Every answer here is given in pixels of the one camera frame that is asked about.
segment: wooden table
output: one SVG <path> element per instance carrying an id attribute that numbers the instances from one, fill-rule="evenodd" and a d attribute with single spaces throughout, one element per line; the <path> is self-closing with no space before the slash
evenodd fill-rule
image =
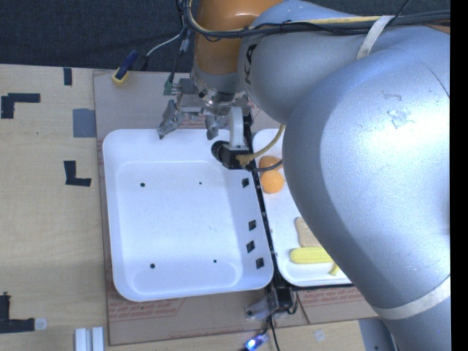
<path id="1" fill-rule="evenodd" d="M 97 142 L 74 137 L 73 110 L 94 109 L 93 70 L 0 65 L 0 95 L 39 93 L 0 119 L 0 293 L 10 318 L 45 318 L 44 331 L 0 334 L 0 350 L 73 350 L 76 328 L 107 332 Z M 91 185 L 67 186 L 64 161 Z M 320 330 L 320 340 L 314 332 Z M 276 330 L 282 351 L 364 350 L 358 321 Z M 245 333 L 158 341 L 106 350 L 240 350 Z M 275 350 L 271 341 L 261 350 Z"/>

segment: blue clamp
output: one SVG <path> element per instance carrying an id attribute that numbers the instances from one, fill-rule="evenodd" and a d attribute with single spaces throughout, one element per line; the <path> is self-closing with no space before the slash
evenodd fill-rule
<path id="1" fill-rule="evenodd" d="M 112 81 L 117 84 L 121 85 L 129 75 L 129 70 L 131 70 L 133 63 L 138 58 L 138 52 L 133 50 L 125 59 L 124 63 L 116 70 L 114 75 L 112 76 Z"/>

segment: blue light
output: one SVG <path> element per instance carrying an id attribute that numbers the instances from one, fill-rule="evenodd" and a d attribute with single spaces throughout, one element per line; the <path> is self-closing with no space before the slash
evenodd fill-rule
<path id="1" fill-rule="evenodd" d="M 255 347 L 255 339 L 251 339 L 250 341 L 247 342 L 247 348 L 251 350 L 253 347 Z"/>
<path id="2" fill-rule="evenodd" d="M 248 349 L 248 351 L 255 351 L 258 347 L 267 342 L 267 340 L 268 336 L 266 334 L 259 334 L 246 343 L 246 349 Z"/>

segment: silver bracket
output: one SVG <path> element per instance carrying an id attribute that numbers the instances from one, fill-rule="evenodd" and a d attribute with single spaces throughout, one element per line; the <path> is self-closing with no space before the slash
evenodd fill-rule
<path id="1" fill-rule="evenodd" d="M 218 136 L 219 129 L 226 127 L 229 123 L 227 116 L 213 116 L 206 115 L 205 117 L 205 126 L 206 126 L 206 137 L 208 140 Z"/>
<path id="2" fill-rule="evenodd" d="M 276 290 L 267 292 L 267 294 L 258 302 L 244 307 L 246 320 L 265 320 L 279 308 L 278 296 Z"/>
<path id="3" fill-rule="evenodd" d="M 177 129 L 183 120 L 184 114 L 177 109 L 173 99 L 169 100 L 162 115 L 162 123 L 157 128 L 159 138 L 162 139 L 167 133 Z"/>

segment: white plastic tray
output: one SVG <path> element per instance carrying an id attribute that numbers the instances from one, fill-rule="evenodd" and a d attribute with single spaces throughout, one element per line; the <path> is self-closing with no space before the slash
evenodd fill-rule
<path id="1" fill-rule="evenodd" d="M 229 140 L 221 130 L 219 140 Z M 252 175 L 211 154 L 205 130 L 117 130 L 103 156 L 113 281 L 151 301 L 266 286 L 273 263 Z"/>
<path id="2" fill-rule="evenodd" d="M 267 146 L 275 137 L 278 129 L 260 130 L 254 135 L 254 151 Z M 265 155 L 282 158 L 283 135 Z M 279 169 L 284 178 L 284 170 Z M 349 284 L 350 280 L 340 271 L 335 276 L 329 274 L 333 263 L 295 264 L 290 259 L 290 251 L 298 248 L 298 234 L 295 229 L 295 219 L 301 214 L 291 196 L 287 181 L 280 192 L 267 194 L 263 192 L 265 210 L 271 229 L 271 238 L 275 250 L 279 273 L 290 284 L 299 287 L 312 287 L 333 284 Z"/>

